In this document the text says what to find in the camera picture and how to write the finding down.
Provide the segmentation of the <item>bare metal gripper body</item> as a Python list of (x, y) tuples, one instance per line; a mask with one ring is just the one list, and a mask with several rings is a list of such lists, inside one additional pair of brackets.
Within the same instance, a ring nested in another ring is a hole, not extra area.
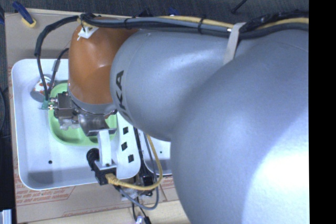
[(107, 124), (107, 117), (116, 113), (111, 103), (85, 103), (69, 91), (58, 93), (53, 102), (54, 116), (62, 130), (81, 128), (85, 136), (97, 136), (101, 131), (112, 135), (117, 130)]

